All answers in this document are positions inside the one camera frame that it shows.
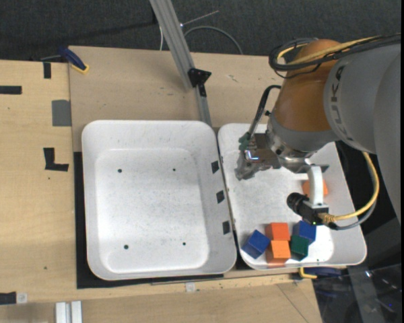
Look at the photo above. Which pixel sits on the green cube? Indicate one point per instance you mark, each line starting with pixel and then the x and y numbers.
pixel 299 245

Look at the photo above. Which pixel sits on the pale wood board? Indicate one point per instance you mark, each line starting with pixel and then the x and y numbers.
pixel 131 89

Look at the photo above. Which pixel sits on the black cylinder on white bracket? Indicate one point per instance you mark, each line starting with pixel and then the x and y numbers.
pixel 315 187

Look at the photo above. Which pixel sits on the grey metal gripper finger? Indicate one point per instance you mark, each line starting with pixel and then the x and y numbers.
pixel 240 170
pixel 251 172

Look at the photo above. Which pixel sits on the blue cube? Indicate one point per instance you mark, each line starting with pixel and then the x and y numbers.
pixel 256 244
pixel 305 231

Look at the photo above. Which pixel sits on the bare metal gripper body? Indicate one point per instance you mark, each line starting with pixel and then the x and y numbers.
pixel 266 153

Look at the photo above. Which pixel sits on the white plastic tray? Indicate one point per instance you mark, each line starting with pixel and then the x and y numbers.
pixel 262 197
pixel 151 210

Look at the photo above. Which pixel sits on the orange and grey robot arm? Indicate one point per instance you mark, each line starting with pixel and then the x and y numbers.
pixel 353 99

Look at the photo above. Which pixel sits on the orange cube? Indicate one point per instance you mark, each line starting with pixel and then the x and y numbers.
pixel 305 187
pixel 277 231
pixel 278 250

